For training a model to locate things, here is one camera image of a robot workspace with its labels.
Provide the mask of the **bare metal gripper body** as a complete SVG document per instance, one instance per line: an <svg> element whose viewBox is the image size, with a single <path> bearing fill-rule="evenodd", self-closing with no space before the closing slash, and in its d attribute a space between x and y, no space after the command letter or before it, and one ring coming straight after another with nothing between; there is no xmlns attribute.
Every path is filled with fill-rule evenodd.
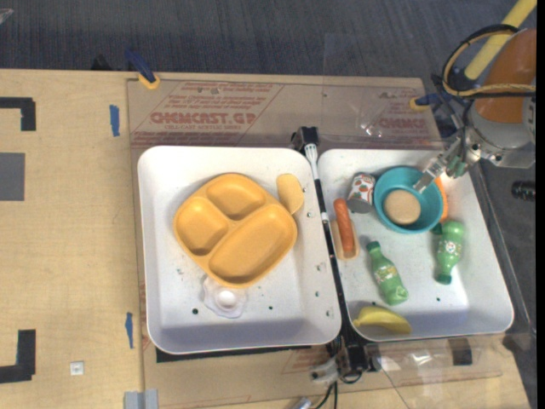
<svg viewBox="0 0 545 409"><path fill-rule="evenodd" d="M439 165L446 174L466 174L480 160L503 166L508 162L508 152L484 140L458 136L439 155Z"/></svg>

